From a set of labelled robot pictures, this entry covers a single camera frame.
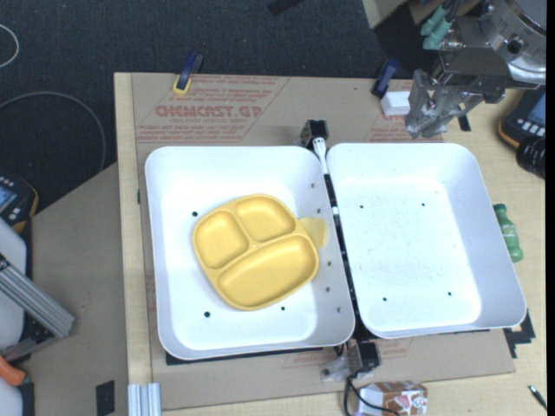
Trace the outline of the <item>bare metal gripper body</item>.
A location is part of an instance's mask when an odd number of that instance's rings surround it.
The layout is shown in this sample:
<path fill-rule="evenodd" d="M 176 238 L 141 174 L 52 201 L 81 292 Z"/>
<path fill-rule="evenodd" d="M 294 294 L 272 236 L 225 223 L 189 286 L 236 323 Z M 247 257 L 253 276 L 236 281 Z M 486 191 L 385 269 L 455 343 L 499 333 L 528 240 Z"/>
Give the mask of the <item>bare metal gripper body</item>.
<path fill-rule="evenodd" d="M 478 18 L 454 25 L 457 47 L 440 52 L 436 77 L 461 100 L 497 103 L 509 88 L 538 89 L 546 78 L 546 0 L 486 0 Z"/>

